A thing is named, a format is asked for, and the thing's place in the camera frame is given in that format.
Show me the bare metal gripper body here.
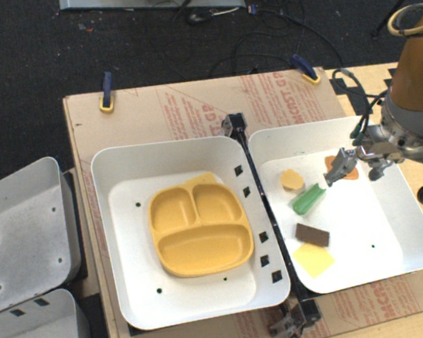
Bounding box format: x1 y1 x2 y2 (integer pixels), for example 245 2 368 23
351 118 423 173

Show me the orange flat piece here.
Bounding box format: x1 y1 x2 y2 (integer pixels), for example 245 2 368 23
323 151 361 186

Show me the green stalk with white tip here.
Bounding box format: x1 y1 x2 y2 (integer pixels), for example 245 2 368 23
288 181 331 218

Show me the tan round biscuit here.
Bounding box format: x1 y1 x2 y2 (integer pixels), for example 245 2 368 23
278 166 307 195

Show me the brown rectangular block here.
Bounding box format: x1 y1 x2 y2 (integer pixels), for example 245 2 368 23
293 218 333 252

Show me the pale yellow square slice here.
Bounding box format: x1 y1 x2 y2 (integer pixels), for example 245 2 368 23
290 239 338 282

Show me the yellow divided plate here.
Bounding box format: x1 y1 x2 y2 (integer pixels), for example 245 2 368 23
144 175 259 284

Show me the brown cardboard board red print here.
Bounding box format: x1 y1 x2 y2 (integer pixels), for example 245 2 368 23
62 47 423 338

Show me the black block with thin wires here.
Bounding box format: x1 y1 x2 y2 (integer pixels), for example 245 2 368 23
220 111 251 141
264 296 326 338

